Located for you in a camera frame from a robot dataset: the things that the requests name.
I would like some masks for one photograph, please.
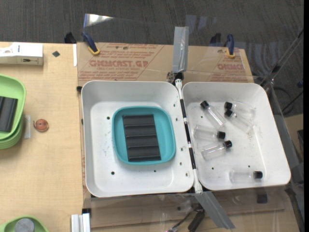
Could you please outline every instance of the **blue plastic dish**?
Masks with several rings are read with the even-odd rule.
[[[128,161],[122,116],[148,114],[154,115],[161,160]],[[117,157],[126,164],[150,165],[163,163],[171,160],[176,152],[175,136],[171,120],[168,114],[159,107],[130,106],[118,109],[112,117],[112,139]]]

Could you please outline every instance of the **stack of green trays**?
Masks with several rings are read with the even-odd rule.
[[[22,135],[22,115],[26,99],[25,86],[14,77],[0,74],[0,97],[17,99],[12,127],[9,131],[0,130],[0,149],[7,149],[14,146]]]

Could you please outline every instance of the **clear plastic piece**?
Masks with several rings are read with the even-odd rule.
[[[207,101],[203,101],[200,105],[205,111],[205,116],[216,129],[219,129],[226,123],[223,116],[219,114],[215,107],[209,105]]]
[[[224,108],[254,119],[256,108],[239,101],[227,101]]]
[[[225,116],[233,125],[242,129],[244,132],[249,132],[254,127],[254,123],[249,116],[242,116],[238,112],[236,113],[231,110],[227,110]]]
[[[201,154],[205,160],[219,157],[226,153],[226,149],[232,147],[231,141],[217,142],[202,147]]]
[[[205,141],[217,141],[225,138],[225,132],[203,125],[196,125],[193,129],[193,135],[196,139]]]
[[[252,169],[232,169],[229,172],[229,178],[232,183],[248,183],[259,181],[263,178],[262,171],[254,171]]]

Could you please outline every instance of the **wooden table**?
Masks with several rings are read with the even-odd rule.
[[[2,42],[0,47],[9,43]],[[20,215],[33,215],[40,219],[50,232],[70,231],[70,216],[81,214],[83,175],[80,132],[80,94],[76,91],[77,67],[73,65],[71,44],[43,44],[44,65],[0,65],[0,73],[13,76],[26,87],[24,114],[32,121],[43,118],[49,130],[38,132],[31,127],[31,138],[22,138],[12,148],[0,150],[0,224]],[[58,51],[60,56],[52,53]],[[282,190],[271,192],[270,206],[255,210],[248,204],[242,214],[234,211],[234,205],[225,208],[236,229],[233,231],[298,231],[288,196]],[[279,204],[274,199],[280,198]],[[159,210],[150,211],[157,216]],[[177,221],[167,221],[167,214],[152,224],[96,228],[93,231],[164,231]],[[97,223],[100,215],[93,214]],[[179,228],[186,232],[193,217]],[[198,231],[226,231],[218,229],[208,217]]]

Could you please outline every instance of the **gray cap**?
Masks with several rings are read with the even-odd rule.
[[[34,232],[34,223],[29,218],[22,218],[16,223],[15,232]]]

